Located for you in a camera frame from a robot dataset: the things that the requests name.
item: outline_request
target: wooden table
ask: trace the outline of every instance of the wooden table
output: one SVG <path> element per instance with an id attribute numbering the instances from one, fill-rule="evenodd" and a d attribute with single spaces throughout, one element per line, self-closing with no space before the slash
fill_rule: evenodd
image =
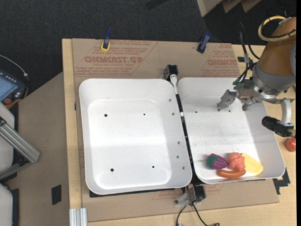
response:
<path id="1" fill-rule="evenodd" d="M 65 92 L 65 113 L 66 113 L 66 135 L 67 135 L 67 154 L 68 154 L 68 180 L 69 180 L 69 199 L 70 209 L 82 208 L 81 183 L 79 174 L 79 150 L 77 134 L 77 118 L 74 108 L 74 74 L 72 63 L 72 41 L 63 39 L 63 73 L 64 73 L 64 92 Z M 233 45 L 236 56 L 242 56 L 243 50 L 239 45 Z M 260 55 L 264 46 L 253 46 L 253 50 Z M 241 71 L 244 69 L 243 63 L 238 63 Z M 295 98 L 292 89 L 285 94 L 287 98 Z M 293 106 L 293 118 L 295 118 L 295 102 Z M 266 104 L 269 116 L 281 117 L 281 107 Z M 296 153 L 289 152 L 284 147 L 287 138 L 277 136 L 277 141 L 287 167 L 291 183 L 288 187 L 280 189 L 280 203 L 247 206 L 241 208 L 228 208 L 220 210 L 207 210 L 200 212 L 201 217 L 207 224 L 219 222 L 221 226 L 227 225 L 296 225 Z M 152 217 L 119 219 L 110 221 L 99 221 L 89 223 L 89 226 L 173 226 L 175 225 L 176 214 L 159 215 Z M 183 213 L 181 222 L 184 225 L 200 225 L 196 213 Z"/>

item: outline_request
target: blue clamp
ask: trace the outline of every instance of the blue clamp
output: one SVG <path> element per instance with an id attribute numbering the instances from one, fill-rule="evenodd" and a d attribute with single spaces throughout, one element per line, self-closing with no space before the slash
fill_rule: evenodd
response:
<path id="1" fill-rule="evenodd" d="M 101 49 L 103 51 L 109 51 L 110 49 L 110 36 L 111 36 L 111 31 L 112 29 L 111 28 L 108 28 L 106 33 L 105 33 L 105 38 L 104 38 L 104 41 L 102 42 L 102 46 L 101 46 Z"/>
<path id="2" fill-rule="evenodd" d="M 208 41 L 211 38 L 211 33 L 209 31 L 206 31 L 202 37 L 202 41 L 201 43 L 198 45 L 198 49 L 197 51 L 200 53 L 204 53 L 205 49 L 206 49 L 206 45 L 208 43 Z"/>

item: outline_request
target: empty white tray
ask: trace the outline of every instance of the empty white tray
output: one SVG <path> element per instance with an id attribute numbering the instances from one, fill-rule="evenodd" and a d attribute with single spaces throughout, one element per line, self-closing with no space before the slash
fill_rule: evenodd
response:
<path id="1" fill-rule="evenodd" d="M 101 195 L 188 185 L 192 170 L 172 85 L 88 79 L 79 88 L 85 173 Z"/>
<path id="2" fill-rule="evenodd" d="M 178 83 L 196 175 L 207 184 L 277 178 L 285 171 L 275 134 L 261 124 L 267 115 L 264 103 L 244 112 L 236 99 L 230 107 L 217 111 L 217 103 L 227 89 L 233 89 L 235 79 L 183 78 Z M 263 172 L 231 180 L 207 167 L 211 153 L 227 158 L 232 152 L 252 156 L 264 166 Z"/>

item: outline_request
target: toy sausage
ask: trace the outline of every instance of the toy sausage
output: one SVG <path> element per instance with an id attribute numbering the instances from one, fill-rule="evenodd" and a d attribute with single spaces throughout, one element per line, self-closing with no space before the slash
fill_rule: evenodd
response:
<path id="1" fill-rule="evenodd" d="M 217 171 L 217 174 L 223 178 L 239 178 L 239 177 L 245 175 L 245 173 L 246 173 L 246 170 L 242 170 L 242 171 L 218 170 Z"/>

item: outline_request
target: black floor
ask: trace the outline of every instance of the black floor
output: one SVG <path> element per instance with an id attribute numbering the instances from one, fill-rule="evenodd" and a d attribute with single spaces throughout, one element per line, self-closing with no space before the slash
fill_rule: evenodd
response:
<path id="1" fill-rule="evenodd" d="M 296 16 L 297 0 L 263 0 L 248 13 L 237 5 L 228 14 L 218 5 L 204 18 L 196 0 L 0 0 L 0 54 L 22 66 L 33 90 L 62 71 L 62 38 L 198 41 L 205 31 L 211 42 L 239 43 L 239 23 L 251 44 L 269 16 Z M 0 69 L 23 79 L 10 62 Z"/>

